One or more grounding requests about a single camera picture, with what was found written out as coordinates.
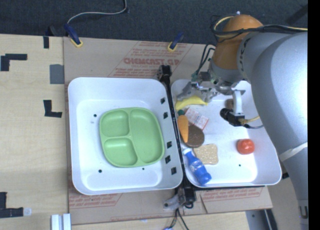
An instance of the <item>divided green plate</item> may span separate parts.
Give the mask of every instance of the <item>divided green plate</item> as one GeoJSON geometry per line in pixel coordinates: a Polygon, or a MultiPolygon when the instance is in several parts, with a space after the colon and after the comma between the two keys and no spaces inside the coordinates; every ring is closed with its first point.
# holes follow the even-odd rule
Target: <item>divided green plate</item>
{"type": "Polygon", "coordinates": [[[146,166],[164,156],[158,119],[146,108],[107,111],[100,118],[99,130],[104,156],[114,166],[146,166]]]}

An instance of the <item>cardboard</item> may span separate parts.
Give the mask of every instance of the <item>cardboard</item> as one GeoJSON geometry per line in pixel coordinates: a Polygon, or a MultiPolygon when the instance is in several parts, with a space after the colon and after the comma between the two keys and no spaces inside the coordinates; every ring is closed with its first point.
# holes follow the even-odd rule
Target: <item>cardboard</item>
{"type": "MultiPolygon", "coordinates": [[[[174,52],[167,42],[81,38],[83,46],[76,48],[63,38],[65,78],[65,119],[68,155],[68,200],[72,224],[128,221],[172,217],[173,211],[163,208],[163,202],[175,190],[145,191],[87,196],[73,187],[71,179],[68,84],[77,77],[156,78],[160,65],[170,65],[171,83],[189,79],[198,68],[204,45],[179,43],[174,52]]],[[[208,69],[206,63],[202,70],[208,69]]],[[[183,215],[236,212],[272,208],[268,188],[224,188],[196,192],[192,209],[183,215]]]]}

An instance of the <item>brown round object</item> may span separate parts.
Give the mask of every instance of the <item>brown round object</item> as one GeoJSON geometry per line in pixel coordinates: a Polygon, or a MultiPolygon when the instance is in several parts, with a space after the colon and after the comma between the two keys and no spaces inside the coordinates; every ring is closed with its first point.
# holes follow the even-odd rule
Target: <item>brown round object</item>
{"type": "Polygon", "coordinates": [[[205,135],[203,131],[195,125],[189,126],[188,142],[185,145],[189,148],[198,148],[204,141],[205,135]]]}

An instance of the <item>white strip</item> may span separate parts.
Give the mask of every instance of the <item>white strip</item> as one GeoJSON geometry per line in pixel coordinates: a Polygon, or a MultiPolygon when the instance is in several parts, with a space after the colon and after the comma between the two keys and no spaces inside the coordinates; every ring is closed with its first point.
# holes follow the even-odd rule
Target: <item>white strip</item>
{"type": "Polygon", "coordinates": [[[308,147],[308,141],[298,145],[295,148],[289,149],[285,152],[283,152],[282,154],[278,155],[278,158],[280,161],[284,162],[285,160],[289,159],[292,156],[295,156],[297,153],[299,153],[301,150],[305,149],[308,147]]]}

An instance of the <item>blue bottle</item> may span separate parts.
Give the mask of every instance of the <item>blue bottle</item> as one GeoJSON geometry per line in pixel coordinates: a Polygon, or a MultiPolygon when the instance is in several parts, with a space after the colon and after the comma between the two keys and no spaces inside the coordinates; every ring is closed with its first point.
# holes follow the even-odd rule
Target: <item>blue bottle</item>
{"type": "Polygon", "coordinates": [[[212,177],[210,173],[207,172],[202,161],[192,154],[191,148],[184,149],[183,154],[187,157],[189,169],[192,171],[200,185],[204,186],[208,183],[212,177]]]}

